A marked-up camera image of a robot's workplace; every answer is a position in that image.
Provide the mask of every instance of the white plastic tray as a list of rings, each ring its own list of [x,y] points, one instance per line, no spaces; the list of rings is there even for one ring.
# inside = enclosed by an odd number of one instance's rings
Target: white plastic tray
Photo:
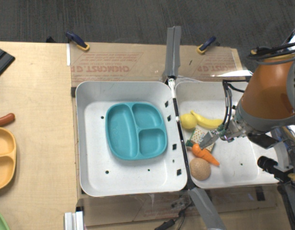
[[[236,82],[233,85],[244,90],[247,84]],[[181,82],[176,85],[175,92],[179,115],[194,110],[207,118],[224,118],[225,96],[221,82]],[[233,104],[237,105],[242,93],[232,91],[232,94]],[[207,132],[202,127],[198,126],[198,128]],[[191,132],[183,129],[183,136],[186,142],[190,138]],[[250,142],[248,138],[236,138],[231,143],[218,139],[212,154],[220,162],[220,166],[211,165],[211,175],[205,181],[192,178],[198,187],[207,189],[278,182],[272,174],[264,172],[257,166],[260,156],[277,160],[273,148],[263,149]],[[189,162],[193,158],[192,152],[189,151]]]
[[[160,111],[167,131],[164,153],[137,161],[122,160],[112,154],[106,139],[105,116],[112,105],[122,102],[147,102]],[[173,192],[185,187],[183,152],[171,92],[165,84],[87,81],[77,87],[76,105],[80,183],[88,195]]]

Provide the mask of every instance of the dark gray floor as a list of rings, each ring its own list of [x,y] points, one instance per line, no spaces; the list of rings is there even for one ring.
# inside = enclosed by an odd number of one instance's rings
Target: dark gray floor
[[[295,0],[0,0],[0,41],[66,43],[72,30],[87,42],[166,44],[167,27],[182,26],[182,45],[211,36],[237,48],[277,46],[295,28]]]

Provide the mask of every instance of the table surface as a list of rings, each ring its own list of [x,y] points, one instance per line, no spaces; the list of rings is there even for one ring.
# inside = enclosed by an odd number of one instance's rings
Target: table surface
[[[71,69],[66,44],[0,42],[16,60],[0,76],[0,117],[14,113],[5,126],[16,139],[12,181],[0,190],[0,212],[12,230],[63,229],[63,215],[77,203]],[[283,201],[275,208],[221,213],[228,229],[288,229]],[[154,229],[163,220],[89,227]],[[201,227],[188,217],[183,229]]]

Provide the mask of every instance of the orange divided plate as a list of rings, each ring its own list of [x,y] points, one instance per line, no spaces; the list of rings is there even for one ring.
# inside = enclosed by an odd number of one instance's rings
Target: orange divided plate
[[[0,189],[13,178],[16,165],[16,142],[14,135],[0,127]]]

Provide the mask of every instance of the blue object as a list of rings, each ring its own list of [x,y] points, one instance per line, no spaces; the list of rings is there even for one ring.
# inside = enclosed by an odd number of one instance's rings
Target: blue object
[[[128,102],[110,107],[106,137],[112,153],[123,160],[154,158],[167,147],[164,120],[149,103]]]
[[[70,39],[71,41],[74,41],[75,43],[77,43],[79,46],[83,47],[83,48],[87,48],[88,45],[75,33],[73,32],[69,32],[67,31],[65,36]]]
[[[200,46],[200,51],[205,50],[210,44],[212,44],[214,41],[216,40],[215,36],[212,36],[211,38],[209,38],[206,43],[204,43],[202,46]]]

